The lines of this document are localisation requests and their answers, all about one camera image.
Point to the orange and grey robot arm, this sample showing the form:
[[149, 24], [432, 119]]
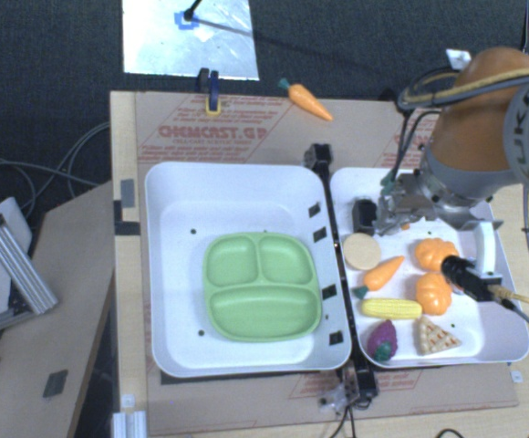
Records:
[[474, 130]]

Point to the brown cardboard board red print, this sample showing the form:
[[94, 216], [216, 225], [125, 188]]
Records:
[[228, 404]]

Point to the white plastic tray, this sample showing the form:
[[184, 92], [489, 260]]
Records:
[[483, 331], [178, 263]]

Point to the beige round biscuit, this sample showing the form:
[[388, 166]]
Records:
[[361, 251]]

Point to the beige lattice pie slice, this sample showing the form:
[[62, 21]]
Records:
[[433, 338]]

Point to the yellow corn cob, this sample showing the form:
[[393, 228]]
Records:
[[390, 308]]

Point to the green divided plate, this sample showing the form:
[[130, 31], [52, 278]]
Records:
[[260, 308]]

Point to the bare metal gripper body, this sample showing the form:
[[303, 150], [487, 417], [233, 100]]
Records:
[[428, 199]]

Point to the black rectangular block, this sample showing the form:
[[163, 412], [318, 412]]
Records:
[[363, 217]]

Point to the thin black rod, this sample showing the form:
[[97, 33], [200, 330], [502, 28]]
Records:
[[341, 263]]

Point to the purple grapes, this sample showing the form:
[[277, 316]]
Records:
[[382, 336]]

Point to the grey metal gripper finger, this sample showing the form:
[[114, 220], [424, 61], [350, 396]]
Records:
[[384, 221], [411, 219]]

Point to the black cylinder on white bracket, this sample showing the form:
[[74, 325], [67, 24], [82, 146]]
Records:
[[467, 278]]

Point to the orange pumpkin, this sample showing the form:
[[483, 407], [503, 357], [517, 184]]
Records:
[[431, 253], [433, 295]]

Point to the orange carrot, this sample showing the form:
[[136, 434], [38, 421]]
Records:
[[308, 101], [380, 274]]

